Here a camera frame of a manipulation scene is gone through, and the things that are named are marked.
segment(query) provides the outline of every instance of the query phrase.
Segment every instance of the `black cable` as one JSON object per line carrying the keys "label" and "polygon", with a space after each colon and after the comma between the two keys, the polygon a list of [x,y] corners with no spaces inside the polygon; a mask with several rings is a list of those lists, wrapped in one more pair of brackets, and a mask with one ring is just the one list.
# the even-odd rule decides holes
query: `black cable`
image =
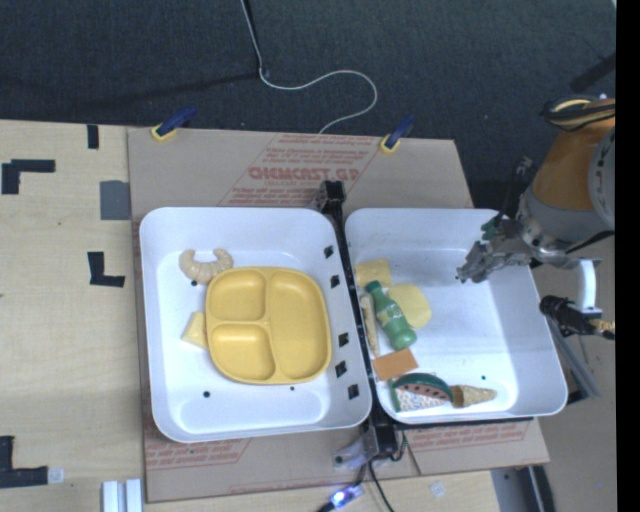
{"label": "black cable", "polygon": [[[358,485],[360,485],[364,480],[364,477],[366,474],[367,474],[367,465],[363,464],[362,466],[360,466],[360,469],[358,470],[358,475],[356,476],[356,479],[353,481],[353,483],[349,487],[357,487]],[[322,507],[318,509],[318,512],[330,512],[331,510],[335,510],[335,509],[336,509],[335,505],[331,501],[329,501],[324,505],[322,505]]]}
{"label": "black cable", "polygon": [[376,484],[376,487],[378,488],[378,492],[380,493],[380,497],[382,498],[382,500],[384,501],[384,504],[389,509],[389,512],[394,512],[393,508],[391,507],[391,504],[389,503],[389,501],[387,500],[387,497],[384,494],[384,491],[382,490],[382,487],[380,487],[380,482],[378,482],[375,472],[373,471],[373,460],[369,461],[369,473],[371,473],[371,478],[373,479],[373,482]]}
{"label": "black cable", "polygon": [[497,215],[493,218],[493,225],[498,227],[502,217],[504,217],[511,205],[511,201],[513,201],[513,189],[516,185],[516,172],[512,172],[509,177],[509,183],[507,184],[507,192],[504,195],[504,201],[502,202],[502,207],[500,211],[498,211]]}
{"label": "black cable", "polygon": [[258,50],[258,34],[256,32],[256,23],[253,19],[253,11],[251,10],[251,5],[249,4],[249,0],[240,0],[242,2],[242,6],[244,7],[244,12],[246,14],[247,23],[249,24],[249,30],[253,34],[255,39],[254,53],[256,55],[256,65],[257,68],[260,69],[262,67],[262,56]]}
{"label": "black cable", "polygon": [[[585,242],[582,242],[578,245],[574,245],[573,247],[567,249],[565,251],[565,254],[571,254],[573,252],[579,251],[580,249],[584,249],[585,247],[595,244],[600,240],[604,240],[605,238],[609,238],[612,235],[615,235],[615,231],[601,231],[600,233],[597,233],[596,235],[592,236]],[[543,265],[543,264],[544,264],[543,261],[538,261],[535,258],[532,258],[531,263],[529,263],[529,268],[531,269],[538,268],[540,265]]]}
{"label": "black cable", "polygon": [[398,462],[400,459],[402,459],[402,456],[404,455],[406,448],[407,448],[407,436],[405,435],[404,431],[402,431],[402,443],[400,444],[400,450],[398,452],[398,455],[389,455],[389,458],[393,462]]}

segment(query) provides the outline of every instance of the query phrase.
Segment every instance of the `cardboard sheet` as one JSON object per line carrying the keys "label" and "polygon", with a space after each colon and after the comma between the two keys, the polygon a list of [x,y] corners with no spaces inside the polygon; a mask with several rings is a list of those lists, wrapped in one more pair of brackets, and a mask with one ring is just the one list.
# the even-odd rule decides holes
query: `cardboard sheet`
{"label": "cardboard sheet", "polygon": [[[472,207],[453,141],[401,141],[385,155],[375,137],[179,130],[158,143],[128,130],[136,305],[144,319],[138,227],[164,206],[307,206],[324,180],[341,180],[345,215],[363,207]],[[144,321],[138,322],[149,502],[290,489],[353,480],[332,452],[358,428],[180,444],[155,427]],[[379,478],[400,478],[546,462],[537,420],[407,431],[409,455]]]}

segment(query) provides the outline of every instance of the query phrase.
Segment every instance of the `gray carpet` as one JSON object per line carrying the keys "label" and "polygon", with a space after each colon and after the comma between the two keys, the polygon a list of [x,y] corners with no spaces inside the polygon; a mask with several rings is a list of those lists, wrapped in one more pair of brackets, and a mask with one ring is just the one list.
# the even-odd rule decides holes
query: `gray carpet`
{"label": "gray carpet", "polygon": [[[271,81],[367,74],[379,101],[329,133],[455,139],[476,206],[499,208],[516,161],[540,162],[550,100],[615,96],[611,0],[250,0]],[[260,82],[240,0],[0,0],[0,118],[317,132],[372,91],[340,76]]]}

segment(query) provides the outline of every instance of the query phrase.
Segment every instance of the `yellow toy object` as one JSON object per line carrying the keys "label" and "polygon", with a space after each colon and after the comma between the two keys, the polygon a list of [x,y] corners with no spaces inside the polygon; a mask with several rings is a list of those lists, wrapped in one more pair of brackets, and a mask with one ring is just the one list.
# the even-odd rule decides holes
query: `yellow toy object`
{"label": "yellow toy object", "polygon": [[191,318],[189,319],[189,323],[187,324],[181,339],[209,350],[207,329],[205,326],[204,313],[202,311],[196,311],[191,314]]}
{"label": "yellow toy object", "polygon": [[378,343],[378,331],[376,328],[376,312],[373,297],[371,297],[370,294],[363,293],[360,296],[360,309],[362,310],[364,327],[367,333],[367,341],[371,348],[371,354],[373,357],[379,357],[380,344]]}
{"label": "yellow toy object", "polygon": [[229,379],[294,384],[323,373],[331,331],[322,290],[307,274],[241,267],[216,276],[205,304],[209,353]]}
{"label": "yellow toy object", "polygon": [[364,261],[354,267],[356,283],[360,288],[364,288],[371,281],[379,281],[382,286],[391,286],[391,269],[389,262],[385,258]]}
{"label": "yellow toy object", "polygon": [[387,290],[387,295],[395,300],[414,329],[420,329],[431,320],[431,306],[422,290],[411,283],[394,284]]}
{"label": "yellow toy object", "polygon": [[187,249],[180,255],[180,270],[197,284],[209,284],[220,272],[233,267],[233,258],[224,249],[214,249],[216,261],[197,261],[196,251]]}

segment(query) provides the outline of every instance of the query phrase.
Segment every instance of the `black tape marking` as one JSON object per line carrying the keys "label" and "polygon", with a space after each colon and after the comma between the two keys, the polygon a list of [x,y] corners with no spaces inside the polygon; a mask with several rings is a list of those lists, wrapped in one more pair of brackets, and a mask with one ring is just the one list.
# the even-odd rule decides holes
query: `black tape marking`
{"label": "black tape marking", "polygon": [[2,164],[2,193],[17,194],[20,190],[20,172],[10,164]]}
{"label": "black tape marking", "polygon": [[13,436],[0,436],[0,489],[29,487],[49,483],[49,468],[14,469],[12,463]]}
{"label": "black tape marking", "polygon": [[342,377],[345,373],[347,373],[347,362],[346,361],[340,361],[337,365],[336,365],[336,377],[339,379],[340,377]]}
{"label": "black tape marking", "polygon": [[129,220],[131,201],[129,184],[122,181],[100,182],[100,220]]}
{"label": "black tape marking", "polygon": [[55,160],[11,160],[11,165],[19,172],[55,172]]}
{"label": "black tape marking", "polygon": [[55,160],[11,160],[2,164],[2,194],[15,195],[20,192],[21,172],[55,172]]}
{"label": "black tape marking", "polygon": [[124,286],[125,276],[105,276],[104,275],[104,253],[88,252],[89,269],[91,270],[91,279],[89,284],[98,286],[114,286],[122,288]]}
{"label": "black tape marking", "polygon": [[87,125],[87,147],[89,149],[98,149],[100,147],[100,132],[97,124]]}
{"label": "black tape marking", "polygon": [[360,390],[358,389],[357,384],[352,384],[347,388],[347,392],[349,394],[349,400],[353,400],[354,398],[360,396]]}

